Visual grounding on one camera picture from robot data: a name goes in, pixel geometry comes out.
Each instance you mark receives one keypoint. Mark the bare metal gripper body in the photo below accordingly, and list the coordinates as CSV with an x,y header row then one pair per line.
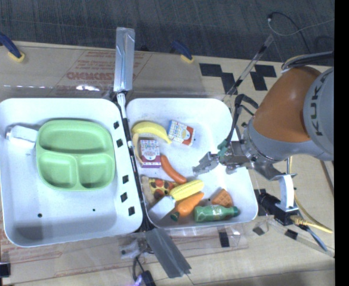
x,y
237,158

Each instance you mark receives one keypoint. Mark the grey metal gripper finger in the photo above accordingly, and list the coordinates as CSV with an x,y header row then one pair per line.
x,y
209,158
202,168

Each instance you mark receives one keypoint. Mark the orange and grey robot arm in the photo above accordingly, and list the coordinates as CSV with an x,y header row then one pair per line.
x,y
284,115

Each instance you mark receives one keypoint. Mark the yellow corn cob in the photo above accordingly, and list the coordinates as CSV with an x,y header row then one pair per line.
x,y
187,189

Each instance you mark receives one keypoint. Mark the orange sausage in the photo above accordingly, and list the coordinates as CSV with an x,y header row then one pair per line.
x,y
172,170

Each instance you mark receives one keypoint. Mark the white plastic tray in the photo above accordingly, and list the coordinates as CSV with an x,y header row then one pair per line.
x,y
72,216
210,124

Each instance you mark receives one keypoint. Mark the brown waffle biscuit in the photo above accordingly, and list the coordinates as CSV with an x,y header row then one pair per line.
x,y
222,199

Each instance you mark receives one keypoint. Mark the white blue orange carton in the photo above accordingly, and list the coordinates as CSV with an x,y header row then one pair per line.
x,y
180,133

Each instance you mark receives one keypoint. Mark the orange carrot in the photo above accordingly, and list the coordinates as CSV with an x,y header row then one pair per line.
x,y
189,205

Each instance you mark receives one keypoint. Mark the green bottle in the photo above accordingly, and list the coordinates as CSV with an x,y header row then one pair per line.
x,y
213,213

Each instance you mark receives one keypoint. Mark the pizza slice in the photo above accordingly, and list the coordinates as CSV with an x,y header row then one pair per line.
x,y
159,186

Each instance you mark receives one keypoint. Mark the pink and white carton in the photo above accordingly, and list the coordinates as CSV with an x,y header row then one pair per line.
x,y
149,153

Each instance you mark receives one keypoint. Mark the yellow banana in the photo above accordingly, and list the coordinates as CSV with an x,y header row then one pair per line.
x,y
150,128
136,147

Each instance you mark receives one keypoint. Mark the green divided plate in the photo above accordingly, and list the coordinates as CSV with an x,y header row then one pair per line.
x,y
72,141

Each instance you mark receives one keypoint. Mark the brown cardboard board red print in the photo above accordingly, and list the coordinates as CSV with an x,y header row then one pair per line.
x,y
58,70

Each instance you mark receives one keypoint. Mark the black cylinder on white bracket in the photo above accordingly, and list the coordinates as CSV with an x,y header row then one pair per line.
x,y
284,198

